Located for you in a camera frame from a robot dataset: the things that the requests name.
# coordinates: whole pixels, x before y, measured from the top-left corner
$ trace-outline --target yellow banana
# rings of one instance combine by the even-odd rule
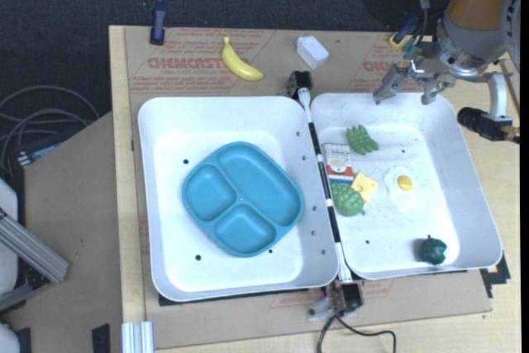
[[[222,48],[222,61],[228,69],[237,77],[248,81],[257,81],[263,78],[257,68],[244,62],[230,45],[230,37],[224,37],[224,47]]]

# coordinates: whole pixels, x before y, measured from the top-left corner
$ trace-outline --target dark green object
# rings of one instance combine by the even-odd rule
[[[347,184],[331,182],[332,200],[336,210],[347,217],[361,213],[365,215],[364,199],[361,194]]]
[[[379,149],[378,143],[369,137],[364,126],[358,125],[347,128],[346,135],[350,146],[359,155],[365,155]]]
[[[419,246],[419,258],[432,265],[442,264],[445,261],[446,244],[436,238],[428,237]]]

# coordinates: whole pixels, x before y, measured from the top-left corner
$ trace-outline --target yellow cheese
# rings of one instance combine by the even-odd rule
[[[371,196],[373,196],[374,191],[379,186],[379,183],[368,177],[366,174],[359,172],[355,175],[355,180],[350,186],[360,193],[364,199],[364,204],[367,204]]]

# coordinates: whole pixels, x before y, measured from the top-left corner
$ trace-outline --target green vegetable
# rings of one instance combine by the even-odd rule
[[[361,213],[365,215],[364,199],[354,189],[347,184],[336,183],[331,181],[332,200],[336,210],[347,217],[352,217]]]
[[[423,262],[438,265],[445,261],[446,244],[436,238],[428,237],[419,246],[419,258]]]
[[[379,149],[378,143],[369,137],[364,126],[358,125],[347,128],[346,135],[350,146],[359,155],[365,155]]]

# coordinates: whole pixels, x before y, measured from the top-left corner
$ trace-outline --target fried egg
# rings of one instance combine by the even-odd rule
[[[413,172],[404,166],[390,168],[384,174],[388,199],[398,210],[407,211],[421,206],[421,193]]]

